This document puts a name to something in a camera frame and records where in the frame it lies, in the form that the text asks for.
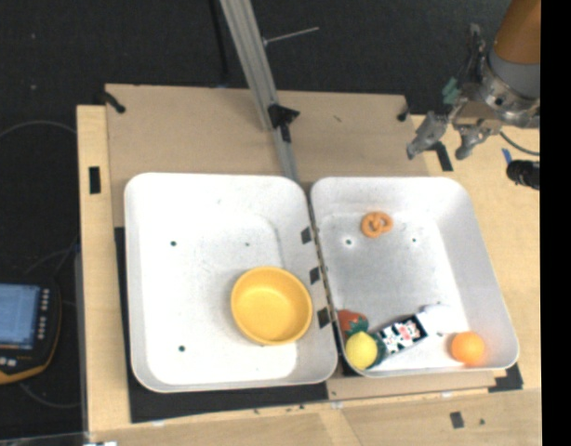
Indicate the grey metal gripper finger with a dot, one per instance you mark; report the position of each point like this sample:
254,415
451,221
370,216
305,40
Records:
428,130
471,140

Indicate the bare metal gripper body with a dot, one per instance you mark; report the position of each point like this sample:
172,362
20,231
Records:
495,105

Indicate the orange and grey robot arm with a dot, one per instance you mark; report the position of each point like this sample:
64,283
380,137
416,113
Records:
520,26

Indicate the orange toy pretzel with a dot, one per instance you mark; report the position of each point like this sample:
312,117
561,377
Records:
373,231

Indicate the white plastic tray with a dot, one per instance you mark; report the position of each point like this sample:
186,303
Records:
388,277
197,272

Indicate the black and white milk carton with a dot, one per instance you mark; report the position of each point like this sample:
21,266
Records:
404,332

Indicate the red toy strawberry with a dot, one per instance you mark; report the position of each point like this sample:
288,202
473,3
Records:
348,318

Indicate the orange toy orange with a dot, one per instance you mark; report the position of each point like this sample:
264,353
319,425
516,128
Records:
468,348

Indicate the yellow toy lemon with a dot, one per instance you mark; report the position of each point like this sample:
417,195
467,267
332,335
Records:
361,350

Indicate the brown cardboard board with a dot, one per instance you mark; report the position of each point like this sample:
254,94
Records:
197,133

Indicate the yellow bowl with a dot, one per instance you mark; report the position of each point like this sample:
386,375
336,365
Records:
271,307

